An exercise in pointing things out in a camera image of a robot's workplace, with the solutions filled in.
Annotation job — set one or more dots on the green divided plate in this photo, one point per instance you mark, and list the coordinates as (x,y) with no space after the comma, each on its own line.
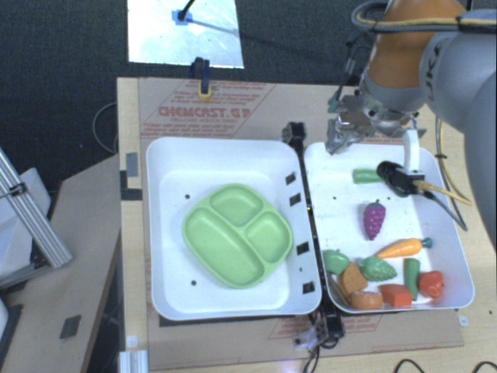
(237,235)

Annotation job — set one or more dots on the black cylinder on white bracket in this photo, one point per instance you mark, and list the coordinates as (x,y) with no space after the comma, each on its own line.
(404,169)

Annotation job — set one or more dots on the green pickle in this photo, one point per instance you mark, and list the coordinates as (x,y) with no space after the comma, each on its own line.
(411,276)

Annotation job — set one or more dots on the brown waffle biscuit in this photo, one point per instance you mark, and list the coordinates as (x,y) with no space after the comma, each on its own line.
(352,280)

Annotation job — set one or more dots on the orange carrot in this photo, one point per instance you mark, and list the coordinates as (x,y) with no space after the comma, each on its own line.
(402,248)

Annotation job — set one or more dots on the green cucumber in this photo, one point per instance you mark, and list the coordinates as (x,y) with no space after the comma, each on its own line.
(365,176)

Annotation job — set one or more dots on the brown cardboard board red print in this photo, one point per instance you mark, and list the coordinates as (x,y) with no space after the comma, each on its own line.
(272,216)

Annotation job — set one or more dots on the white plastic tray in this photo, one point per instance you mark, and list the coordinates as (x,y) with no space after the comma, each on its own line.
(392,216)
(229,227)

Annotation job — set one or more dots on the green grapes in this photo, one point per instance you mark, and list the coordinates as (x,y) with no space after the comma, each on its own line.
(377,269)

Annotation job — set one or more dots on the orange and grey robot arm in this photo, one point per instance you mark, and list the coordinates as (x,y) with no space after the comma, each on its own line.
(446,60)

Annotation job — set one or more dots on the purple grapes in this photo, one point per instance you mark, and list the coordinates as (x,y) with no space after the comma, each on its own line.
(374,220)

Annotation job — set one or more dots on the orange wedge block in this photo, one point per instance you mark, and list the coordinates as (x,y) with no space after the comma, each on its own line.
(396,295)

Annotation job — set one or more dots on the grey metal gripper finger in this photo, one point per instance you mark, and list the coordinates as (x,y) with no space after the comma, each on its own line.
(336,143)

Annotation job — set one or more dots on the thin black rod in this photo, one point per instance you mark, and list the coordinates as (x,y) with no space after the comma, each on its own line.
(308,212)

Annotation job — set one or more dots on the orange doughnut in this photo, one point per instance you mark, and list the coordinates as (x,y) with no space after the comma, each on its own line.
(366,299)

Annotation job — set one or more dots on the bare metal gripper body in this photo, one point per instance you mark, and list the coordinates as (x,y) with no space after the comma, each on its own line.
(359,116)

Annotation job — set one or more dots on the green pepper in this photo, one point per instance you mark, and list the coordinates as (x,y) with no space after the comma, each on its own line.
(334,261)

